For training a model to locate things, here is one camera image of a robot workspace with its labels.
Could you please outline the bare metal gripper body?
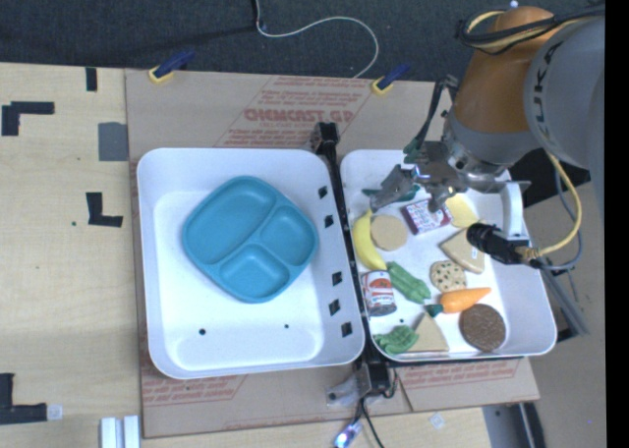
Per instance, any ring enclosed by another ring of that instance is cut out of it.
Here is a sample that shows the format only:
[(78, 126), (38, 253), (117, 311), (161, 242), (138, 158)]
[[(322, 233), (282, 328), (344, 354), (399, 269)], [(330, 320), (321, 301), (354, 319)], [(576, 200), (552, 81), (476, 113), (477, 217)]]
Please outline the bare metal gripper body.
[(458, 142), (427, 140), (414, 163), (419, 184), (432, 196), (454, 196), (467, 190), (497, 193), (509, 181), (504, 166), (477, 159)]

